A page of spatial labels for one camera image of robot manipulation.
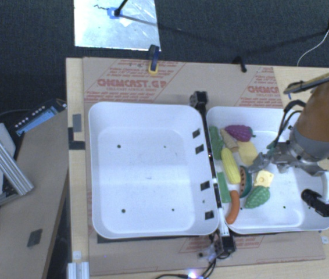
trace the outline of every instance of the orange sausage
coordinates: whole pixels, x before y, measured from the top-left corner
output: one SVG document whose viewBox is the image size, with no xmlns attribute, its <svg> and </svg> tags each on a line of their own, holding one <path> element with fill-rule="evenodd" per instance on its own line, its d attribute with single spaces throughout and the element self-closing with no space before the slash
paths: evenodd
<svg viewBox="0 0 329 279">
<path fill-rule="evenodd" d="M 231 190 L 229 193 L 230 198 L 232 199 L 231 209 L 229 215 L 225 218 L 225 220 L 228 224 L 233 224 L 235 222 L 235 219 L 237 219 L 239 213 L 239 194 L 237 190 Z"/>
</svg>

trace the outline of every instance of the cardboard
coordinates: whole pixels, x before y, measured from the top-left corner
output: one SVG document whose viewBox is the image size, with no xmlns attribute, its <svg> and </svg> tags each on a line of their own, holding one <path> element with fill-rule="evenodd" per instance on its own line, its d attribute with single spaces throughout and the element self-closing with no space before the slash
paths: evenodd
<svg viewBox="0 0 329 279">
<path fill-rule="evenodd" d="M 90 275 L 139 273 L 208 265 L 199 253 L 209 237 L 132 240 L 99 238 L 91 222 L 91 172 L 88 111 L 99 101 L 188 104 L 194 91 L 207 91 L 213 106 L 282 108 L 274 70 L 267 66 L 159 62 L 157 75 L 147 72 L 147 60 L 84 58 L 84 115 L 88 200 Z M 324 259 L 318 232 L 240 236 L 237 251 L 218 266 Z"/>
</svg>

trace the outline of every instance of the dark floor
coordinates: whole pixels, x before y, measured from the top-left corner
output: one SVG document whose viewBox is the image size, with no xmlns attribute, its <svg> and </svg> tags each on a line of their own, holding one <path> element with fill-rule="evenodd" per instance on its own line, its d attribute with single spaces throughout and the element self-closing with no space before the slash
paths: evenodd
<svg viewBox="0 0 329 279">
<path fill-rule="evenodd" d="M 242 56 L 246 64 L 295 66 L 301 54 L 323 39 L 329 15 L 329 0 L 155 4 L 160 58 L 185 62 L 231 63 Z M 0 0 L 0 113 L 65 99 L 67 57 L 146 57 L 146 52 L 77 48 L 73 23 L 73 0 Z M 329 67 L 329 36 L 301 66 Z M 10 126 L 15 117 L 3 120 Z M 66 255 L 66 231 L 61 229 L 56 247 L 60 256 Z"/>
</svg>

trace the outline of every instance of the white tray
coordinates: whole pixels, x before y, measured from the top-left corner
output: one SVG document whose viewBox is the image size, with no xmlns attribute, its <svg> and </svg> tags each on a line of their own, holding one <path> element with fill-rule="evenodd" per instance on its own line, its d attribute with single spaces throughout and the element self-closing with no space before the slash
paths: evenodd
<svg viewBox="0 0 329 279">
<path fill-rule="evenodd" d="M 207 145 L 194 108 L 101 102 L 90 109 L 89 124 L 92 221 L 99 235 L 207 235 L 216 230 Z M 196 153 L 197 147 L 203 151 Z"/>
<path fill-rule="evenodd" d="M 266 146 L 277 136 L 282 115 L 282 109 L 215 107 L 208 111 L 207 121 L 209 126 L 218 128 L 232 124 L 250 126 L 256 135 L 251 141 L 258 152 L 266 153 Z M 294 125 L 296 119 L 297 115 L 293 116 L 290 125 Z M 285 131 L 280 141 L 287 139 L 288 131 Z M 234 157 L 237 164 L 242 164 L 238 153 L 234 153 Z M 224 171 L 221 160 L 215 160 L 215 168 L 217 172 Z M 266 170 L 274 174 L 270 199 L 257 208 L 244 209 L 246 198 L 242 198 L 242 209 L 235 223 L 229 225 L 233 231 L 239 234 L 262 234 L 329 228 L 329 217 L 320 216 L 301 199 L 302 191 L 307 188 L 323 197 L 326 194 L 326 198 L 329 198 L 329 172 L 322 177 L 312 177 L 301 169 L 289 169 L 287 173 L 280 174 L 274 164 L 268 165 Z M 239 185 L 228 183 L 228 187 L 229 190 L 239 191 Z M 230 204 L 223 205 L 225 214 L 228 214 L 229 207 Z"/>
</svg>

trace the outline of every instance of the yellow cheese slice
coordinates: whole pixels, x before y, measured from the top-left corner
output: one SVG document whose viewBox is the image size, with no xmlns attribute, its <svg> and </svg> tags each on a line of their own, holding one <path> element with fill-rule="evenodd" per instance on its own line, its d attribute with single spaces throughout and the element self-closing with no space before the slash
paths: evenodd
<svg viewBox="0 0 329 279">
<path fill-rule="evenodd" d="M 246 166 L 250 166 L 253 160 L 258 156 L 258 152 L 253 145 L 253 143 L 249 142 L 241 142 L 237 141 L 238 144 L 238 152 L 242 162 Z"/>
<path fill-rule="evenodd" d="M 256 179 L 253 182 L 253 186 L 270 187 L 273 177 L 274 174 L 270 173 L 269 171 L 261 170 L 260 172 L 258 172 Z"/>
</svg>

